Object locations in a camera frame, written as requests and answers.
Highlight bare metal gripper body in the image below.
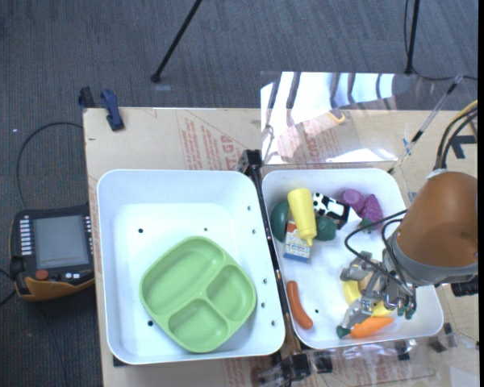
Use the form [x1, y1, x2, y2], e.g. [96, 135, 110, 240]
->
[363, 252, 418, 310]

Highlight orange carrot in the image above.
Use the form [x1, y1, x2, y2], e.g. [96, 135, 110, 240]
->
[336, 315, 396, 340]

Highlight yellow banana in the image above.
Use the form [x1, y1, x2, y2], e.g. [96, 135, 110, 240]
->
[341, 279, 394, 318]

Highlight white plastic tray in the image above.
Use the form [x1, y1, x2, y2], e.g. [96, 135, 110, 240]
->
[96, 169, 287, 366]
[261, 167, 445, 351]

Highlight green broccoli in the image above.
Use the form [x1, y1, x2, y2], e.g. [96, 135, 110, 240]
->
[314, 214, 338, 243]

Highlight orange sausage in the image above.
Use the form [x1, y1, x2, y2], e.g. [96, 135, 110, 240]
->
[286, 280, 315, 331]

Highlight purple grapes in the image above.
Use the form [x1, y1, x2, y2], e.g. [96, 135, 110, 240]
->
[360, 193, 385, 226]

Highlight orange blue white carton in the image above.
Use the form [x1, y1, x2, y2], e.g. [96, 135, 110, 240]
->
[282, 219, 312, 264]

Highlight black and white cow carton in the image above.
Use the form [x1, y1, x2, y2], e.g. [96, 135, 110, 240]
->
[311, 192, 362, 231]

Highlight pink purple round toy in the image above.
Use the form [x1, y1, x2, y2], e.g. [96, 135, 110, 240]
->
[339, 188, 366, 214]

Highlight yellow squeeze bottle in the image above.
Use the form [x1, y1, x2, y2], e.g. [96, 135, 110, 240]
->
[286, 187, 319, 248]

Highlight dark green bowl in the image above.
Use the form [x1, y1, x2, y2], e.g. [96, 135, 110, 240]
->
[269, 198, 293, 243]

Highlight green divided plate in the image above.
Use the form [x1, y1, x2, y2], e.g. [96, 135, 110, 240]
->
[138, 235, 259, 355]

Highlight brown cardboard board red print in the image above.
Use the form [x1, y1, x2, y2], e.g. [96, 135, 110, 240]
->
[81, 106, 479, 387]

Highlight black cylinder on white bracket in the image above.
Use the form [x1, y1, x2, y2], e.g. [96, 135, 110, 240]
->
[450, 275, 479, 298]

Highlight black block with thin wires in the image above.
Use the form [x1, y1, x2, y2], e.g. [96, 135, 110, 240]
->
[236, 148, 264, 173]
[280, 352, 312, 380]

